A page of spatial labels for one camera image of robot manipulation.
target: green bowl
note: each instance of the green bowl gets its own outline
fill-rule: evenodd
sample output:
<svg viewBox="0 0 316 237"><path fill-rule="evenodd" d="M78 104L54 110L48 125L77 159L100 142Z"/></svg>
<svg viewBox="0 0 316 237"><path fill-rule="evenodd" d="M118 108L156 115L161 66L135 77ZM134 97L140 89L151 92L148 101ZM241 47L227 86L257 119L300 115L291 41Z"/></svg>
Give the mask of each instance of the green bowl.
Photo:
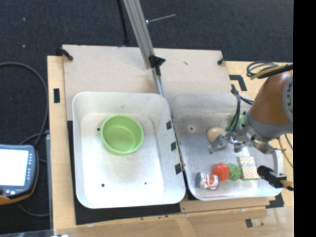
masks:
<svg viewBox="0 0 316 237"><path fill-rule="evenodd" d="M110 152L126 155L140 148L144 141L144 131L136 119L117 114L103 122L101 137Z"/></svg>

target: device screen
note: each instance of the device screen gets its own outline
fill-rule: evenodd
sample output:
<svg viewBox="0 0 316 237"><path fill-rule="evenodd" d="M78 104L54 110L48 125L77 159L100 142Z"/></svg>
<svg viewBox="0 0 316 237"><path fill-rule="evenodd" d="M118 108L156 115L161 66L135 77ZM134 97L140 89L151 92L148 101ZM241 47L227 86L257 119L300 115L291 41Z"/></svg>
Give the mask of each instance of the device screen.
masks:
<svg viewBox="0 0 316 237"><path fill-rule="evenodd" d="M0 149L0 185L24 186L29 151Z"/></svg>

